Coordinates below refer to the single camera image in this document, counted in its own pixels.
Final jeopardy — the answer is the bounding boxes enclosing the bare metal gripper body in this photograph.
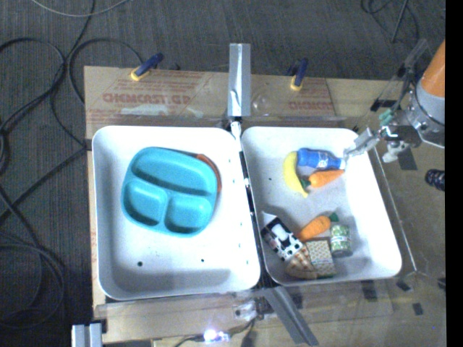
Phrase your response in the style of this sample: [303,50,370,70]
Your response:
[375,111,446,150]

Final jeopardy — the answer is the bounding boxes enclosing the blue bottle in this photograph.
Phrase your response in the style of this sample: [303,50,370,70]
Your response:
[296,147,347,171]

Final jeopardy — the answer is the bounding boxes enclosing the orange carrot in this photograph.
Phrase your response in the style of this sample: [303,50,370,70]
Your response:
[295,212,341,243]
[300,168,346,189]

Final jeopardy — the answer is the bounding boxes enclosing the white plastic tray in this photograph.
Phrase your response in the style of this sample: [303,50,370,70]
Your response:
[240,126,403,287]
[91,124,262,301]

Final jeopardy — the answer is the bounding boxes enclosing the yellow banana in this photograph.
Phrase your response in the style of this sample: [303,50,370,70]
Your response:
[283,151,310,199]

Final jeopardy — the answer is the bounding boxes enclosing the green can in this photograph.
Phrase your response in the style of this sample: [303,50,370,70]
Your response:
[329,223,354,258]

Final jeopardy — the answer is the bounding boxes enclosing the green and orange patterned carton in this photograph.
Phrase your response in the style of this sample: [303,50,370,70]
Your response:
[305,238,338,278]

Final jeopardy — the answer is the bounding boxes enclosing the black and white milk carton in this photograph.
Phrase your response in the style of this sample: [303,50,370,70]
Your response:
[260,210,305,262]

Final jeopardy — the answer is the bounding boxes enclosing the tan pizza slice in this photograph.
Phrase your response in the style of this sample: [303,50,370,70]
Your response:
[284,246,320,280]

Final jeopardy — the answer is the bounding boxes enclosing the orange divided plate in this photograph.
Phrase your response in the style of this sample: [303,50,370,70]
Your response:
[194,153,223,209]

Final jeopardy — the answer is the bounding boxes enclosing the blue divided plate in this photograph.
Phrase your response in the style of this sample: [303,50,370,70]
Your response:
[120,146,218,236]

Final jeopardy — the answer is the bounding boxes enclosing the brown cardboard board red print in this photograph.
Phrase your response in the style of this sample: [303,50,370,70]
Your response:
[83,65,413,343]

